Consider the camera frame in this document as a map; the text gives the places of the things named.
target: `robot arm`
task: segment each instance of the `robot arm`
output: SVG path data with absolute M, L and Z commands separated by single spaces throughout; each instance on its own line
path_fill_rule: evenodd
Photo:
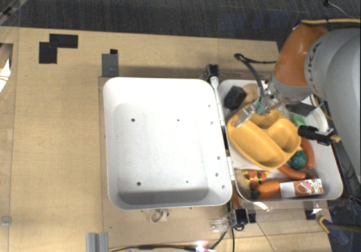
M 297 104 L 310 94 L 326 100 L 338 134 L 360 175 L 360 29 L 327 32 L 299 25 L 286 40 L 265 93 L 240 114 L 267 114 Z

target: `wooden table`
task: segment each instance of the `wooden table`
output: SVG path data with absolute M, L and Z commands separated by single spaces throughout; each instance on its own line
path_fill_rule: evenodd
M 48 42 L 50 33 L 77 34 L 78 48 L 59 48 L 57 64 L 39 64 L 39 42 Z M 118 50 L 120 75 L 135 77 L 198 77 L 207 64 L 245 72 L 234 53 L 256 60 L 278 56 L 275 42 L 21 28 L 10 252 L 82 252 L 86 234 L 101 231 L 109 232 L 110 247 L 148 240 L 190 242 L 196 240 L 195 231 L 204 243 L 219 237 L 210 234 L 209 220 L 222 215 L 224 207 L 172 209 L 168 222 L 150 224 L 146 213 L 107 206 L 102 196 L 98 78 L 102 54 L 110 49 Z M 258 67 L 265 74 L 271 69 Z M 236 251 L 330 251 L 317 222 L 306 220 L 301 204 L 292 205 L 259 213 L 259 223 L 236 233 Z M 112 219 L 120 231 L 111 231 Z M 231 251 L 232 241 L 226 238 L 218 251 Z M 0 249 L 7 251 L 6 246 Z

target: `green toy vegetable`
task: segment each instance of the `green toy vegetable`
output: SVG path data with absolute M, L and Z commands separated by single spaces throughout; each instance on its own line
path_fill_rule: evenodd
M 302 168 L 306 165 L 307 155 L 303 151 L 298 151 L 291 158 L 291 166 L 295 169 Z

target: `yellow divided plate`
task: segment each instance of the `yellow divided plate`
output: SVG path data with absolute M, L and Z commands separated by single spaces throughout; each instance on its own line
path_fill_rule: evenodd
M 278 110 L 272 110 L 267 116 L 254 114 L 237 129 L 234 122 L 241 111 L 229 119 L 227 133 L 232 145 L 250 162 L 262 169 L 274 170 L 297 152 L 301 144 L 297 128 Z

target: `yellow cable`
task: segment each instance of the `yellow cable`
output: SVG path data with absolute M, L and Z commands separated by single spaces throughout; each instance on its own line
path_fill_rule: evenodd
M 301 24 L 334 24 L 334 23 L 354 23 L 361 24 L 361 19 L 321 19 L 321 20 L 301 20 Z

